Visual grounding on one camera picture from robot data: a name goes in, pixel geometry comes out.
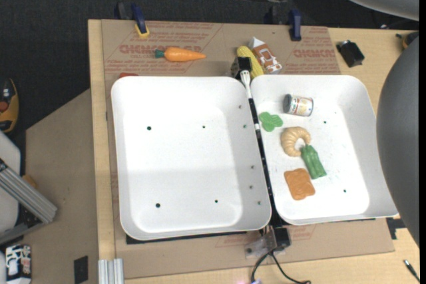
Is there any brown cardboard board red print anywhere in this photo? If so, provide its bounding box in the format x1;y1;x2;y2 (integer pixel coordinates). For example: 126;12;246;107
101;19;396;280

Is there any orange carrot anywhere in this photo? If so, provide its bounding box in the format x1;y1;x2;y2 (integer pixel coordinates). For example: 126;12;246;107
154;46;208;63

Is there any yellow corn cob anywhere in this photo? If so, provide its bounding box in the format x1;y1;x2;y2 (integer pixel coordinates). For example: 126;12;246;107
236;45;266;78

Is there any orange and white carton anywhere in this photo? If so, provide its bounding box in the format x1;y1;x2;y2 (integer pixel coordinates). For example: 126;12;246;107
248;36;284;75

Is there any small black box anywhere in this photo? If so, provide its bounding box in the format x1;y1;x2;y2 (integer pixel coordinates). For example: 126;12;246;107
335;39;365;69

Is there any small white can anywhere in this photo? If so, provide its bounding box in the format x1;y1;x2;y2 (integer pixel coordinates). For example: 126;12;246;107
282;93;314;118

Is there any green lettuce leaf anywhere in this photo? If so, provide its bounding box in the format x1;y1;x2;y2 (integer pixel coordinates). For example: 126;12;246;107
258;111;284;133

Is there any thin black and white rod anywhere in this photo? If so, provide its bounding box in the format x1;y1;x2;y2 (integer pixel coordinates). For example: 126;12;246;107
240;69;284;227

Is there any white plastic tray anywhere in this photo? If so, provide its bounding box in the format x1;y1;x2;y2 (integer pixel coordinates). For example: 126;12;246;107
249;74;399;227
110;75;273;241

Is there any tan croissant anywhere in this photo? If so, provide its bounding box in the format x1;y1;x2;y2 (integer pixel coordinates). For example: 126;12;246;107
280;126;314;158

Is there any green asparagus bunch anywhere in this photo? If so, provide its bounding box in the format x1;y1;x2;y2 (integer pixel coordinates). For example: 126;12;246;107
300;144;327;180

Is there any orange biscuit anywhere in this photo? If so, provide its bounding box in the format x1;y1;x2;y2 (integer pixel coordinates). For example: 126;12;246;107
283;168;316;202

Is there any black and white carton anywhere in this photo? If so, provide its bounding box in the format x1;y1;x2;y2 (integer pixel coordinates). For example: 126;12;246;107
4;243;33;284

